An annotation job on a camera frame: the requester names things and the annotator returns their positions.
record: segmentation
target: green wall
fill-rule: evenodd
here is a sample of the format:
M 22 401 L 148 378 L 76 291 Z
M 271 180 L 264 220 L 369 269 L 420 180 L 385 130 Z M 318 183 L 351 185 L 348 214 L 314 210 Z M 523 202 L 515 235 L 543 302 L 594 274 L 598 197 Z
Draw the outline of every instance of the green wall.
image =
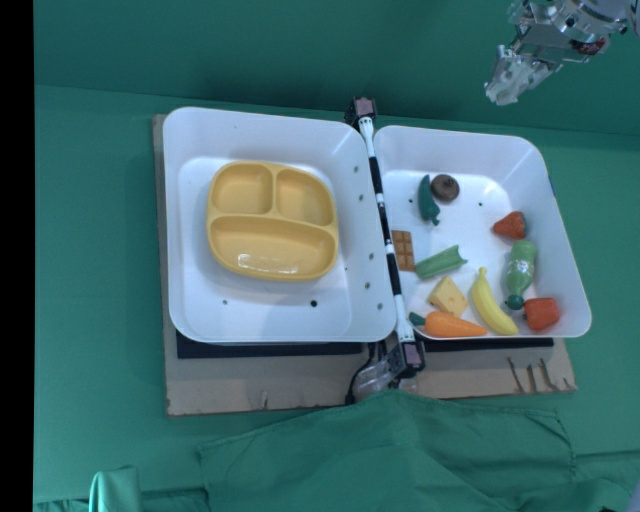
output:
M 515 105 L 484 95 L 510 0 L 34 0 L 38 85 L 635 135 L 640 40 L 616 34 Z

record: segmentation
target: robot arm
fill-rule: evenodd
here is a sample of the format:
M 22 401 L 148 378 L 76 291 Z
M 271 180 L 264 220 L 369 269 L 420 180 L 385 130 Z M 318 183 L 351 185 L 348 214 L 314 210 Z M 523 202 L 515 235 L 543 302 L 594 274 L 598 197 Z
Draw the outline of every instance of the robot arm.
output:
M 496 105 L 518 101 L 565 62 L 586 63 L 604 53 L 610 36 L 631 28 L 640 36 L 639 0 L 515 0 L 508 10 L 516 36 L 498 46 L 485 84 Z

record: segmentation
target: white plastic tray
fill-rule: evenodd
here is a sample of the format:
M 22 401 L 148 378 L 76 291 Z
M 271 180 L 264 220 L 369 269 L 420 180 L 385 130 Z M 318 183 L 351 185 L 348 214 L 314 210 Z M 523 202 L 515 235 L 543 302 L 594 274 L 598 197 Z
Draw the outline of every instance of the white plastic tray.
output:
M 469 299 L 462 318 L 482 324 L 469 297 L 480 267 L 487 268 L 495 298 L 502 301 L 508 295 L 505 268 L 512 242 L 491 227 L 520 210 L 528 222 L 527 239 L 538 247 L 534 281 L 524 298 L 551 296 L 561 310 L 560 321 L 539 332 L 528 328 L 522 311 L 511 312 L 520 336 L 572 338 L 589 329 L 591 311 L 547 168 L 531 143 L 517 137 L 388 126 L 376 133 L 374 147 L 390 228 L 411 232 L 416 261 L 454 244 L 468 260 L 449 273 Z M 449 174 L 461 188 L 454 201 L 438 203 L 437 226 L 423 221 L 418 211 L 416 194 L 425 174 Z M 407 311 L 424 316 L 434 309 L 426 299 L 440 277 L 421 280 L 414 272 L 400 273 Z
M 175 327 L 195 341 L 377 341 L 395 325 L 382 229 L 362 137 L 344 123 L 188 107 L 163 125 L 168 296 Z M 262 160 L 320 178 L 334 196 L 336 264 L 309 282 L 264 281 L 211 255 L 206 198 L 223 165 Z

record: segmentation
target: yellow divided plate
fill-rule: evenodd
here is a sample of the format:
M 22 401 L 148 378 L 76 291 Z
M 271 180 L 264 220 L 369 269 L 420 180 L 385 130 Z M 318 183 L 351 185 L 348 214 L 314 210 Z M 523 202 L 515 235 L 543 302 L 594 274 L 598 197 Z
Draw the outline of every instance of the yellow divided plate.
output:
M 280 164 L 223 166 L 209 187 L 206 228 L 216 260 L 250 277 L 317 279 L 338 256 L 331 192 L 313 174 Z

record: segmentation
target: green cloth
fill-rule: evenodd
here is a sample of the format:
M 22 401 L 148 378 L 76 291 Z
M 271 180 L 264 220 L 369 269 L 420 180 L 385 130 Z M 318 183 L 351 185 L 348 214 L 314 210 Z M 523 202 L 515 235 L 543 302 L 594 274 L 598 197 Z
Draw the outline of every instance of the green cloth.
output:
M 212 511 L 623 512 L 633 490 L 580 479 L 555 412 L 397 390 L 199 451 Z

